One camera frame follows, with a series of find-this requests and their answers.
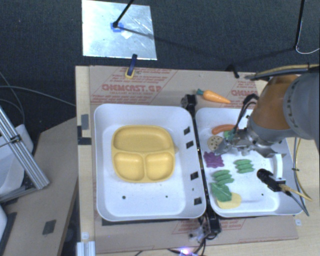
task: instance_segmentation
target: metal sheet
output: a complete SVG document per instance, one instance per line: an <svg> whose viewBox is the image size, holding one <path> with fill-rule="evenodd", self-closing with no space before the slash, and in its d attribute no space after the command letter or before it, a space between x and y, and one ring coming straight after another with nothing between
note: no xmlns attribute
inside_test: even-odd
<svg viewBox="0 0 320 256"><path fill-rule="evenodd" d="M83 55L140 60L157 60L150 7L131 5L113 28L127 5L123 3L82 0Z"/></svg>

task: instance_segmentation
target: divided yellow plate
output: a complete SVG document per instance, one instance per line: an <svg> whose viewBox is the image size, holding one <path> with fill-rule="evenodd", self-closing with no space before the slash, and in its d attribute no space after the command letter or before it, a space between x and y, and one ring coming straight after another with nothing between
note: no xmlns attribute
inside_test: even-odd
<svg viewBox="0 0 320 256"><path fill-rule="evenodd" d="M122 126L112 136L112 164L124 181L165 181L175 169L175 148L170 134L155 125Z"/></svg>

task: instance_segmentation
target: black metal bar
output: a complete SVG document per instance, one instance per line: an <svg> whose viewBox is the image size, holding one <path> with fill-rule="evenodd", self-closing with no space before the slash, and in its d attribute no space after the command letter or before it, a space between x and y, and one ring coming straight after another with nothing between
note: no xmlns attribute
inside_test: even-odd
<svg viewBox="0 0 320 256"><path fill-rule="evenodd" d="M298 41L299 41L299 35L300 35L300 30L301 30L302 15L304 13L305 1L306 0L301 0L301 3L300 3L300 13L299 13L298 27L296 29L295 43L294 43L294 47L293 48L296 48L296 45L298 44Z"/></svg>
<svg viewBox="0 0 320 256"><path fill-rule="evenodd" d="M125 15L125 13L127 12L127 10L129 9L129 7L131 6L131 4L134 2L134 0L130 0L130 2L127 4L127 6L124 8L123 12L120 14L119 18L112 23L112 27L117 28L118 27L118 23L121 20L121 18L123 17L123 15Z"/></svg>

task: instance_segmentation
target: black connector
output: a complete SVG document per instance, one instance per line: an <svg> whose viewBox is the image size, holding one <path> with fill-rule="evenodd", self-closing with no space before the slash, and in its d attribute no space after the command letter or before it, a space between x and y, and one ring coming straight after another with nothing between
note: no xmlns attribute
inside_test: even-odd
<svg viewBox="0 0 320 256"><path fill-rule="evenodd" d="M273 176L273 173L266 170L266 169L260 169L256 173L257 177L265 184L267 184L268 188L271 189L274 192L280 192L282 191L281 187L279 184L285 184L285 180L279 180L276 181L270 176Z"/></svg>

